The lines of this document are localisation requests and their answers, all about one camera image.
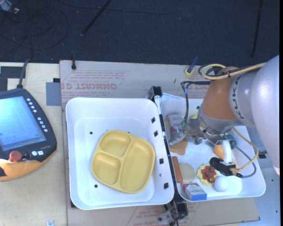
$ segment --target red emergency stop button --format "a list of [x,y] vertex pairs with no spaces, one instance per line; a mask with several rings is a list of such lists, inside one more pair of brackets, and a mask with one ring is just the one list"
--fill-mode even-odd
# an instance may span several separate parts
[[9,161],[11,161],[11,162],[20,161],[21,158],[22,158],[22,154],[19,151],[12,151],[9,154]]

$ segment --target blue screen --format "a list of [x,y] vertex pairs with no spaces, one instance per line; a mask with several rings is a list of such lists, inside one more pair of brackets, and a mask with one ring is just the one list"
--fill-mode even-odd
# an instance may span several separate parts
[[0,99],[0,145],[4,151],[45,140],[23,97]]

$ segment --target black floor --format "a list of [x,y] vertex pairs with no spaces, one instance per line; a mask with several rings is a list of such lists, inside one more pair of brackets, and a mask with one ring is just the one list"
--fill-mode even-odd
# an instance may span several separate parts
[[188,65],[198,56],[199,65],[242,67],[279,54],[280,0],[263,0],[261,12],[260,0],[112,0],[84,36],[108,0],[8,1],[0,61]]

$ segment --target white ball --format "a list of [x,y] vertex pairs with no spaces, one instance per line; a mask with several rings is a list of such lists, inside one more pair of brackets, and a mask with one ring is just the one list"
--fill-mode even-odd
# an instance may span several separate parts
[[225,192],[230,187],[230,180],[226,176],[218,176],[214,183],[215,189],[219,192]]

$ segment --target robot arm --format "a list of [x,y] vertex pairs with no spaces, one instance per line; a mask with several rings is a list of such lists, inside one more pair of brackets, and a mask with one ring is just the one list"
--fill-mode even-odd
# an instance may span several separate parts
[[[223,72],[232,69],[227,67]],[[211,82],[199,109],[198,128],[214,140],[237,125],[257,129],[280,174],[279,55],[259,70]]]

